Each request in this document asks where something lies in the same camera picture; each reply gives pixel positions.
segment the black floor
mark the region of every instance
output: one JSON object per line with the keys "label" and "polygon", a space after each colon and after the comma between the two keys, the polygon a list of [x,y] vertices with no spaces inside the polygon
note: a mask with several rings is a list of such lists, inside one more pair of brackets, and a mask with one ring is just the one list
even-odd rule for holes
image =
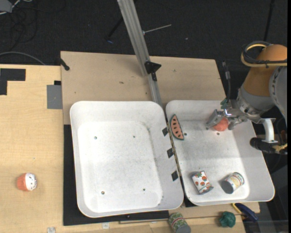
{"label": "black floor", "polygon": [[[225,60],[232,99],[249,71],[240,61],[244,45],[265,40],[288,46],[288,0],[137,0],[136,10],[144,31],[171,24],[145,34],[150,55],[214,59],[227,92]],[[134,54],[123,22],[112,33],[120,18],[116,0],[20,1],[0,15],[0,53],[22,52],[47,65],[57,64],[62,50]],[[0,63],[39,64],[19,54],[2,55]],[[277,118],[277,133],[287,132],[277,108],[264,116]],[[271,173],[287,165],[286,156],[265,159]]]}

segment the can lid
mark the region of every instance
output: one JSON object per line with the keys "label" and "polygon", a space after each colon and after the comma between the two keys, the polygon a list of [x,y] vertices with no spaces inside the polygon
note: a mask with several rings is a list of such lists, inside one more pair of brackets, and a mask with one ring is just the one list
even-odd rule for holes
{"label": "can lid", "polygon": [[177,229],[176,233],[191,233],[191,227],[189,225],[183,225]]}

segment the teal object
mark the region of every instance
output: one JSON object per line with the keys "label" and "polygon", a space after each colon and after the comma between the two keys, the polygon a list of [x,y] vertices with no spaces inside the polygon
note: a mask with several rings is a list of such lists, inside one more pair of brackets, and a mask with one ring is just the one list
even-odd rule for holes
{"label": "teal object", "polygon": [[179,212],[173,213],[168,222],[175,233],[191,233],[191,228]]}
{"label": "teal object", "polygon": [[223,227],[230,227],[232,228],[236,223],[235,215],[231,212],[223,212],[222,217],[219,219],[221,225]]}

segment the watermelon slice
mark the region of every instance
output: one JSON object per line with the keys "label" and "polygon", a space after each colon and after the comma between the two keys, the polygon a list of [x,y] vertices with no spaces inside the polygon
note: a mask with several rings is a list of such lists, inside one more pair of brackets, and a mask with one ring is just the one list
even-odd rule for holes
{"label": "watermelon slice", "polygon": [[182,128],[179,124],[178,118],[176,115],[173,115],[170,119],[170,128],[171,128],[171,132],[173,134],[173,136],[176,139],[179,140],[184,140],[184,136],[183,136],[183,132],[182,132]]}

